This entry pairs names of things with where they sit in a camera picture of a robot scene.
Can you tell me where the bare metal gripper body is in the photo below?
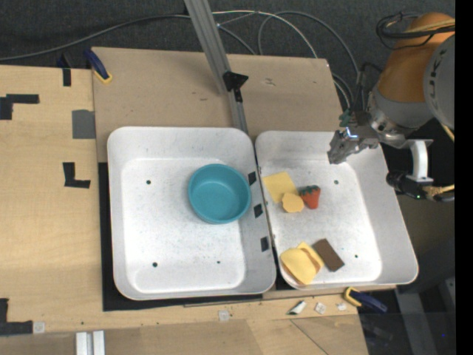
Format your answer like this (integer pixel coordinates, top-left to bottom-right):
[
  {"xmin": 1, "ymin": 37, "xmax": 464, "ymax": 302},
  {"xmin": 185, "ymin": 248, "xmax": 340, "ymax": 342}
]
[{"xmin": 346, "ymin": 111, "xmax": 408, "ymax": 152}]

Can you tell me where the red strawberry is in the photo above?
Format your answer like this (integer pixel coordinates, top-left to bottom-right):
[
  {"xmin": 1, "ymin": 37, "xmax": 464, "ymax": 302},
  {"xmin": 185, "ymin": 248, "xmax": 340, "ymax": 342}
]
[{"xmin": 298, "ymin": 184, "xmax": 321, "ymax": 211}]

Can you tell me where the yellow cheese slice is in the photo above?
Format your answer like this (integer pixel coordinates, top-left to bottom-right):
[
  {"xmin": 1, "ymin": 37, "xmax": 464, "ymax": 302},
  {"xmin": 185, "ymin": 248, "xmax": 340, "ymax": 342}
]
[{"xmin": 262, "ymin": 171, "xmax": 299, "ymax": 204}]

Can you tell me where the orange round biscuit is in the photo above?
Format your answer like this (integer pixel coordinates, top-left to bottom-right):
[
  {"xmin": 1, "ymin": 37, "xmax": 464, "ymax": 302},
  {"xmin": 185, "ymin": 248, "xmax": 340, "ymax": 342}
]
[{"xmin": 281, "ymin": 192, "xmax": 305, "ymax": 214}]

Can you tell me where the white plastic tray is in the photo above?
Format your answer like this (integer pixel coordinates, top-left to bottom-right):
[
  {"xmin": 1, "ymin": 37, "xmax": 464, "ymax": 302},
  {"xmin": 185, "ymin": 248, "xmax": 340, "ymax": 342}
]
[
  {"xmin": 253, "ymin": 129, "xmax": 420, "ymax": 291},
  {"xmin": 106, "ymin": 126, "xmax": 277, "ymax": 302}
]

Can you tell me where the brown chocolate bar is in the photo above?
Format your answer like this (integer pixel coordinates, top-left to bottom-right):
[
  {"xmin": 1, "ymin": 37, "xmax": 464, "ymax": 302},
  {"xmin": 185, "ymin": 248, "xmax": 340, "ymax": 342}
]
[{"xmin": 312, "ymin": 238, "xmax": 346, "ymax": 273}]

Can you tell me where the yellow flat slice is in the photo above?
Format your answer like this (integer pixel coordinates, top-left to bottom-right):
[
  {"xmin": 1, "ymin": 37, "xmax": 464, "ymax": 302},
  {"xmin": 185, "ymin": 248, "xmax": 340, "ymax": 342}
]
[{"xmin": 296, "ymin": 241, "xmax": 325, "ymax": 273}]

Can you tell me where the teal bowl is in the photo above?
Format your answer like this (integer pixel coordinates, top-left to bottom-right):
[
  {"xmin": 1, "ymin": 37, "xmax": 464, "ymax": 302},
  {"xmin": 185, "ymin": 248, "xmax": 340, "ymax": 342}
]
[{"xmin": 187, "ymin": 163, "xmax": 253, "ymax": 225}]

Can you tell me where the black cylinder on white bracket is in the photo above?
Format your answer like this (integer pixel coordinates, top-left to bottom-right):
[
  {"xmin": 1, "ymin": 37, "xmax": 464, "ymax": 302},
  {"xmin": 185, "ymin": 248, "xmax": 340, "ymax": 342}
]
[{"xmin": 385, "ymin": 138, "xmax": 435, "ymax": 200}]

